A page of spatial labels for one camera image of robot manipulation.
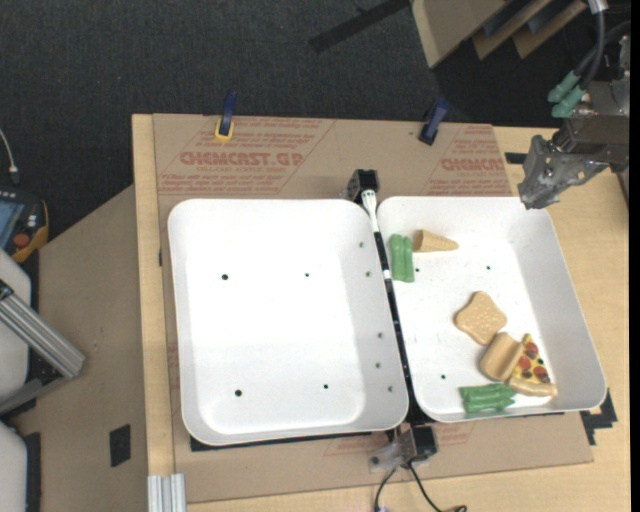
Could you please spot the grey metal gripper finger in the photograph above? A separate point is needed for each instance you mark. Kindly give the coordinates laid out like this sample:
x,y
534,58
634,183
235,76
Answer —
x,y
582,172
536,175

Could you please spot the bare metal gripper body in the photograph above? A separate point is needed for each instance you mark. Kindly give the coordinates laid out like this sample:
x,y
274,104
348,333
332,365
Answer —
x,y
597,132

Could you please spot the white plastic tray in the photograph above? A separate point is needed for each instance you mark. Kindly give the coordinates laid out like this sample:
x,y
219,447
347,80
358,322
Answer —
x,y
500,280
280,320

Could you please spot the tan toy ice cream cone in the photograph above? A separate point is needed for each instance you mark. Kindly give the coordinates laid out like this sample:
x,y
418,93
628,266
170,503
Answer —
x,y
430,242

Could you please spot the tan toy bread slice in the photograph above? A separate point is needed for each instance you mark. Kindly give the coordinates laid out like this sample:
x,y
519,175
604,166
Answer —
x,y
480,317

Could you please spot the green toy beans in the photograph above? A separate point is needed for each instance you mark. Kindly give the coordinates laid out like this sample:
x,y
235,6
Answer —
x,y
401,257
485,398

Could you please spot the tan toy bread bun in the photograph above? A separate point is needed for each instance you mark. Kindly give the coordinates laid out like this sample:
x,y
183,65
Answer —
x,y
497,357

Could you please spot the toy pizza slice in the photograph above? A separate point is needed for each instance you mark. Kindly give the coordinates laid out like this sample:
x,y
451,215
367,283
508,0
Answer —
x,y
534,370

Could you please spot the thin black and white rod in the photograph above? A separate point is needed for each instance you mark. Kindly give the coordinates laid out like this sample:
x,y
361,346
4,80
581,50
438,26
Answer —
x,y
395,310

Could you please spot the brown cardboard board, red print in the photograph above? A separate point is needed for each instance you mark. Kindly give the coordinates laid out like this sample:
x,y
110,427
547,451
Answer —
x,y
300,150

